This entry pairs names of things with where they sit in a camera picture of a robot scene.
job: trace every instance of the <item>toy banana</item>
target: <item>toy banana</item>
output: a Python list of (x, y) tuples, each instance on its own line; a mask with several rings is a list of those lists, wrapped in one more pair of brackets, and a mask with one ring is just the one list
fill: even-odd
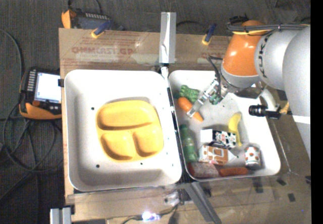
[(229, 123), (228, 123), (229, 132), (236, 134), (236, 140), (237, 140), (238, 146), (242, 145), (242, 143), (240, 141), (239, 131), (238, 131), (238, 124), (239, 124), (240, 120), (241, 120), (241, 114), (240, 113), (235, 113), (229, 119)]

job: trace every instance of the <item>device screen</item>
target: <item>device screen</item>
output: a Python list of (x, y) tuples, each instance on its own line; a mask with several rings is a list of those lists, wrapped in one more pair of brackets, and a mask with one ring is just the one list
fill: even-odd
[(37, 73), (35, 100), (61, 103), (60, 76), (48, 73)]

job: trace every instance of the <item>carrot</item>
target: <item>carrot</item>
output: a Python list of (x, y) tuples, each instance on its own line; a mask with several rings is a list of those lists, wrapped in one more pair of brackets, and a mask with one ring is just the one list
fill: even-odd
[[(179, 107), (184, 110), (185, 112), (190, 111), (190, 109), (192, 108), (192, 103), (185, 97), (180, 97), (177, 100)], [(199, 120), (200, 122), (203, 122), (203, 118), (202, 116), (199, 114), (199, 112), (195, 112), (195, 114), (193, 115), (194, 118), (196, 118), (197, 120)]]

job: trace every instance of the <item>sausage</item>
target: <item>sausage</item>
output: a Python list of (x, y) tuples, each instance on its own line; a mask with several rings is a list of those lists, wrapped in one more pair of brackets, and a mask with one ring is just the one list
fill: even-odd
[(219, 170), (219, 174), (221, 177), (246, 175), (248, 174), (248, 169), (246, 167), (231, 167)]

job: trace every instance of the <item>yellow plate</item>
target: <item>yellow plate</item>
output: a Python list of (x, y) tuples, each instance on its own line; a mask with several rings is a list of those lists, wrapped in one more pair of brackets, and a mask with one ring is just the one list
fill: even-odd
[(103, 150), (114, 161), (143, 160), (164, 147), (157, 112), (142, 100), (103, 105), (97, 112), (96, 127)]

